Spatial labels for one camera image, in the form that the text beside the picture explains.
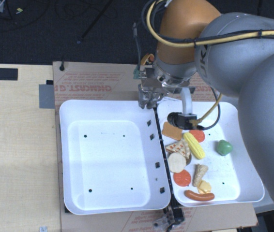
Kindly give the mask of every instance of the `tomato slice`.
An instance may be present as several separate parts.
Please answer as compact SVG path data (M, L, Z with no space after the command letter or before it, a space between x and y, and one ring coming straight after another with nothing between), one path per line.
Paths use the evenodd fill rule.
M180 173L174 173L174 181L180 187L187 187L192 180L190 173L183 169Z
M205 133L202 130L190 130L190 133L201 143L205 140Z

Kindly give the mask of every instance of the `hot dog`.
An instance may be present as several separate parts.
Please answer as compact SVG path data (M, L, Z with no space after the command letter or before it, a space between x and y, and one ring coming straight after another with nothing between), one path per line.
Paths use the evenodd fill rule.
M210 201L214 199L214 194L212 192L206 193L206 194L199 194L191 190L186 190L184 194L189 199L196 200L196 201Z

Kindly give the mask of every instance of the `yellow corn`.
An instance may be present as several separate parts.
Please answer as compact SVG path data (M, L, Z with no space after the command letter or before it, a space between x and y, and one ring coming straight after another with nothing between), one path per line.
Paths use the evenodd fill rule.
M187 141L191 152L197 159L203 159L205 157L204 149L191 133L189 132L184 133L183 138Z

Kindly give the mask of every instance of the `black fabric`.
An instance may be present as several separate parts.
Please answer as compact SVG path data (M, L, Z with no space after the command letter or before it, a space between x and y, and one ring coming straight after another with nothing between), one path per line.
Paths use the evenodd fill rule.
M63 60L137 64L132 26L149 0L113 0L100 15L108 1L6 0L0 12L0 63L51 65ZM259 13L274 19L274 0L207 1L223 14ZM138 38L141 56L155 52L157 41L141 24Z

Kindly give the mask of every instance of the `white round slice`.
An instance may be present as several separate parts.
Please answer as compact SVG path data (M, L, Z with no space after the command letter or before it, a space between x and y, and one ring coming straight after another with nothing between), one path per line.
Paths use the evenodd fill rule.
M179 152L171 153L167 161L169 170L173 173L180 173L186 166L186 159Z

